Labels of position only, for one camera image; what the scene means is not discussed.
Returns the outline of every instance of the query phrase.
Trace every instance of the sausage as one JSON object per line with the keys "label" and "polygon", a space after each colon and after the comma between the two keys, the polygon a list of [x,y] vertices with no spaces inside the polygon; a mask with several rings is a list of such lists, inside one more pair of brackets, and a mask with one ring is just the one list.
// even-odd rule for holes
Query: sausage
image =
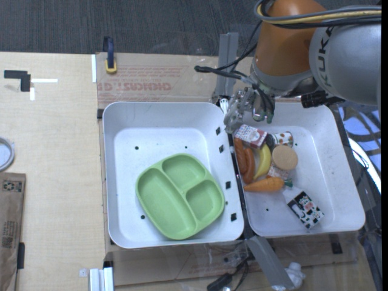
{"label": "sausage", "polygon": [[240,174],[243,175],[247,171],[247,162],[244,153],[243,142],[240,138],[235,138],[234,143],[238,168],[240,169]]}
{"label": "sausage", "polygon": [[251,148],[246,148],[244,150],[245,158],[246,158],[246,163],[247,163],[247,171],[245,174],[242,176],[242,179],[246,184],[250,184],[253,181],[253,176],[255,174],[255,156],[253,155],[253,151]]}

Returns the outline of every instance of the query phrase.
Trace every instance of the blue clamp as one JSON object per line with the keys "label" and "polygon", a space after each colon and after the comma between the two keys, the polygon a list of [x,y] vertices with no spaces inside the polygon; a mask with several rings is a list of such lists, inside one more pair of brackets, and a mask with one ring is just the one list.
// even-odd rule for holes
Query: blue clamp
{"label": "blue clamp", "polygon": [[115,58],[113,57],[113,39],[109,36],[104,37],[104,43],[102,44],[102,51],[108,52],[108,58],[105,60],[105,69],[107,73],[116,73],[117,65]]}

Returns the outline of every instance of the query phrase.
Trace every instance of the green plate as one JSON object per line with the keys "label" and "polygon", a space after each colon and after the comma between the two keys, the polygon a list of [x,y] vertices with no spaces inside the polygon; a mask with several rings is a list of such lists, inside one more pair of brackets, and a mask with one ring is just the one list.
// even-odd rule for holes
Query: green plate
{"label": "green plate", "polygon": [[191,237],[224,210],[224,194],[194,156],[176,154],[143,171],[136,195],[155,227],[170,239]]}

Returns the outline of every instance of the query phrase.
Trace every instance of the table surface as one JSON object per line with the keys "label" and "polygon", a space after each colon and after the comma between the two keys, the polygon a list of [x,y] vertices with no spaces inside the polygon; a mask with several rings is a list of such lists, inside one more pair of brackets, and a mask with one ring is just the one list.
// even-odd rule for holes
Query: table surface
{"label": "table surface", "polygon": [[[97,86],[92,55],[0,53],[3,70],[25,70],[36,83],[35,100],[19,80],[0,78],[0,135],[15,144],[6,172],[27,175],[21,241],[24,268],[17,290],[88,290],[85,271],[102,268],[105,233]],[[303,268],[301,290],[373,290],[364,249],[356,261]],[[117,290],[202,290],[214,278],[152,283]],[[241,290],[272,290],[262,272]]]}

